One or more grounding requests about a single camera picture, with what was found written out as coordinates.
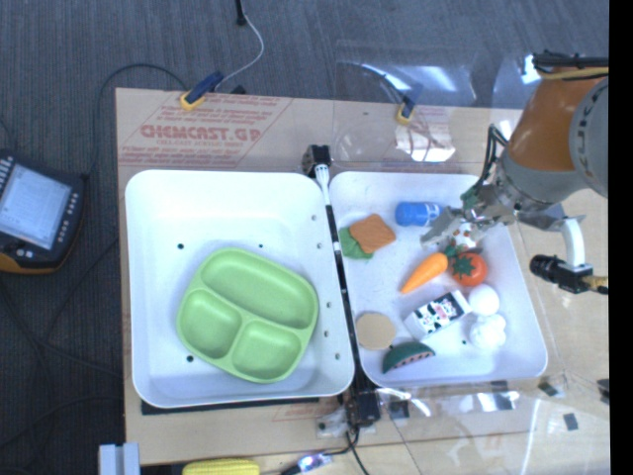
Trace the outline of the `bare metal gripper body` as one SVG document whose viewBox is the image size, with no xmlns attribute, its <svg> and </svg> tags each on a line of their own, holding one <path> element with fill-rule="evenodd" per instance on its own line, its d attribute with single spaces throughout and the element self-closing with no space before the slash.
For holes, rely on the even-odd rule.
<svg viewBox="0 0 633 475">
<path fill-rule="evenodd" d="M 478 226 L 510 225 L 514 211 L 502 202 L 495 185 L 477 182 L 462 194 L 462 212 L 466 221 Z"/>
</svg>

